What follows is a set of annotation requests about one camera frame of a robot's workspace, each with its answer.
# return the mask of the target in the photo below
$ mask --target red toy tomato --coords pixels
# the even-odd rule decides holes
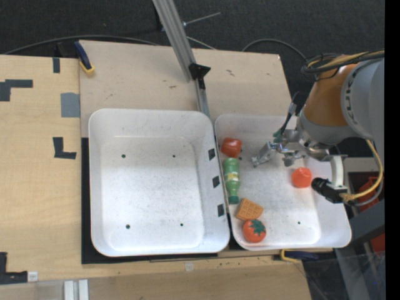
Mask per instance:
[[[242,148],[242,141],[227,137],[221,147],[221,152],[230,158],[238,158]]]
[[[250,243],[259,243],[267,235],[267,229],[260,220],[247,220],[243,224],[243,235]]]

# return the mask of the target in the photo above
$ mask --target wooden board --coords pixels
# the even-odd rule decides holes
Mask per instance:
[[[297,264],[224,268],[94,278],[89,298],[109,299],[275,299],[311,300],[303,268]],[[0,299],[62,299],[61,281],[0,286]]]
[[[0,68],[0,81],[33,81],[0,102],[0,250],[8,271],[60,278],[63,266],[81,267],[80,120],[61,117],[60,100],[79,93],[78,63],[62,59],[53,73],[51,58],[0,56]],[[76,159],[55,158],[53,137]]]
[[[81,132],[102,108],[197,110],[196,89],[187,82],[171,47],[81,41],[95,70],[80,75]],[[279,56],[193,49],[204,78],[210,116],[224,113],[285,116],[289,89]]]

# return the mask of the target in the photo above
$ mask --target black cable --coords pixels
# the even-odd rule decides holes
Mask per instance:
[[[287,113],[286,120],[283,123],[283,125],[281,126],[281,128],[279,129],[281,134],[283,134],[285,132],[286,127],[288,126],[288,123],[289,123],[290,119],[292,118],[292,115],[293,115],[293,113],[290,113],[290,112]]]
[[[283,46],[286,46],[286,47],[292,49],[294,52],[296,52],[299,56],[302,57],[303,60],[307,60],[307,57],[299,49],[295,48],[294,46],[290,45],[289,43],[286,43],[284,41],[277,40],[277,39],[258,39],[258,40],[255,40],[253,42],[250,42],[247,46],[245,46],[242,49],[242,52],[245,52],[247,49],[249,49],[251,46],[253,46],[253,45],[257,44],[257,43],[263,43],[263,42],[265,42],[265,43],[282,44]]]
[[[144,43],[144,44],[151,44],[153,46],[158,46],[158,44],[156,44],[154,42],[146,41],[146,40],[142,40],[142,39],[136,39],[133,37],[108,36],[105,34],[91,34],[91,35],[83,35],[83,36],[60,37],[60,38],[56,38],[56,39],[45,40],[45,41],[29,44],[27,46],[20,47],[20,48],[14,49],[14,50],[10,50],[3,54],[14,54],[14,53],[18,53],[19,51],[35,48],[38,46],[45,46],[45,45],[51,44],[51,43],[59,43],[59,42],[74,40],[74,39],[75,40],[80,40],[80,39],[102,39],[102,40],[104,40],[104,39],[107,39],[107,40],[117,40],[117,41],[130,41],[130,42],[137,42],[137,43]]]

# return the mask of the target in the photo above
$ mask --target wooden table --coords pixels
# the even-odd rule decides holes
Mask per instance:
[[[40,281],[155,273],[180,279],[189,261],[196,274],[211,277],[225,272],[246,279],[252,270],[270,281],[284,276],[296,291],[286,285],[282,299],[309,296],[301,265],[273,261],[275,251],[227,248],[216,259],[81,264],[81,138],[90,113],[106,107],[196,110],[195,91],[172,48],[81,43],[95,66],[91,76],[77,59],[60,59],[54,72],[57,59],[0,56],[0,83],[32,80],[32,88],[12,87],[10,100],[0,101],[0,251],[8,253],[7,271],[37,271]],[[222,113],[286,115],[290,95],[279,56],[203,49],[194,55],[212,68],[205,78],[212,120]],[[63,93],[80,94],[80,117],[61,116]],[[64,151],[76,158],[54,157],[54,137],[62,137]]]

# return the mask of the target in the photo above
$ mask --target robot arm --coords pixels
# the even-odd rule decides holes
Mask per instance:
[[[297,118],[296,128],[276,132],[276,139],[267,142],[252,159],[254,167],[281,153],[285,166],[292,165],[295,159],[311,156],[330,161],[332,170],[337,170],[341,168],[341,159],[330,155],[329,148],[346,138],[359,137],[367,141],[373,152],[371,141],[374,141],[383,172],[384,51],[335,57],[314,69],[317,62],[311,60],[306,67],[307,73],[319,74]],[[340,172],[333,172],[332,182],[315,179],[312,187],[334,203],[351,198]]]

